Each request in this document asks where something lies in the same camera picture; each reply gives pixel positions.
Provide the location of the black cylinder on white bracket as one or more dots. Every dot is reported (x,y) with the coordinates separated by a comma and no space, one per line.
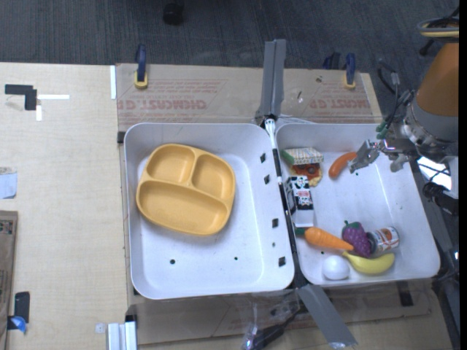
(439,195)

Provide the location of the toy pizza slice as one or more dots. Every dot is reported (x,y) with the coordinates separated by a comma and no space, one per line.
(310,173)

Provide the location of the yellow divided plate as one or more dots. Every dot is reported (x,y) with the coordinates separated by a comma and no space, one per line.
(182,202)

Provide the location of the green and tan toy sandwich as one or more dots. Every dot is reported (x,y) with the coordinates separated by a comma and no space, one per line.
(303,155)

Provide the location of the brown cardboard board, red print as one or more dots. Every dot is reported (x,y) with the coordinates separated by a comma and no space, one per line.
(226,93)

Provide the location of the white plastic tray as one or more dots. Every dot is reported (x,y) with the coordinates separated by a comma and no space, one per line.
(376,206)
(226,264)

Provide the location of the orange toy sausage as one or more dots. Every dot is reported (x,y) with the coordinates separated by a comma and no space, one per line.
(339,164)

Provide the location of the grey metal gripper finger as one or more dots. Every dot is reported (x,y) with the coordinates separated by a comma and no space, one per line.
(365,155)
(398,162)

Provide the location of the yellow banana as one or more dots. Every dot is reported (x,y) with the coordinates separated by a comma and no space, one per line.
(372,264)

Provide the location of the orange toy carrot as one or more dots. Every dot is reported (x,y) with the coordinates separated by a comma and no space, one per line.
(324,239)

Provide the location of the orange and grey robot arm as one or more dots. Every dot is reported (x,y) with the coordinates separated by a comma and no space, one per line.
(438,82)

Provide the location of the small orange and white can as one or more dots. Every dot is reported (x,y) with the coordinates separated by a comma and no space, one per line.
(386,239)

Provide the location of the cow print milk carton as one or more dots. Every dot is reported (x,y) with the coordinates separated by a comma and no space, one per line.
(301,199)

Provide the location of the white egg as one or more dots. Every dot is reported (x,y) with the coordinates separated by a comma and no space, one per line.
(335,267)

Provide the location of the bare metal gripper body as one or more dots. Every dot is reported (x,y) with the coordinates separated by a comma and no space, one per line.
(401,146)

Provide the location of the purple toy grapes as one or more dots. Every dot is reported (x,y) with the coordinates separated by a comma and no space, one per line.
(355,237)

